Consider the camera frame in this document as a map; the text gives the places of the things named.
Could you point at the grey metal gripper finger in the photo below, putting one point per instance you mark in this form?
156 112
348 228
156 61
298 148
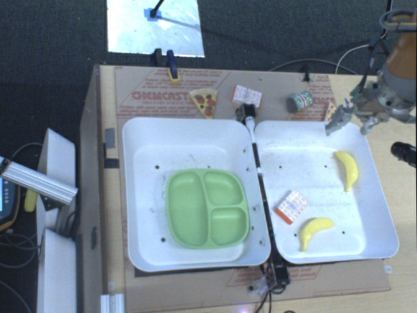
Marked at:
368 126
339 119

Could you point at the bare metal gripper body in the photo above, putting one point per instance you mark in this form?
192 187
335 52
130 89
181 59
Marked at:
378 104

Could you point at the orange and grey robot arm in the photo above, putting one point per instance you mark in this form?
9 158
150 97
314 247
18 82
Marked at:
402 57

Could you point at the small orange patterned packet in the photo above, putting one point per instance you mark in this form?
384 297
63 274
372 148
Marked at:
331 111

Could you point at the green and white can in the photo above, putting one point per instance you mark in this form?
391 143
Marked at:
300 101

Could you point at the yellow banana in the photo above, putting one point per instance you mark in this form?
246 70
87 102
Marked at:
312 230
349 169

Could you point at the thin black and white rod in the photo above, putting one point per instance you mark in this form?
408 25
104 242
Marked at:
261 181

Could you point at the white plastic tray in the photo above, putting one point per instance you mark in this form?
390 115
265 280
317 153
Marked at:
146 187
368 227

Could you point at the toy pizza slice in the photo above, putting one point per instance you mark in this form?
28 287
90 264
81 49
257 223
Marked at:
205 102

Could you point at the green divided plate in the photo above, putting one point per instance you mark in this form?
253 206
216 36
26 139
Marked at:
192 207

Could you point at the brown cardboard board red print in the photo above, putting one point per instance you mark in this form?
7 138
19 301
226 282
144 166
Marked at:
182 292

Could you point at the black cylinder on white bracket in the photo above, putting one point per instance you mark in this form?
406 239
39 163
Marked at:
405 152

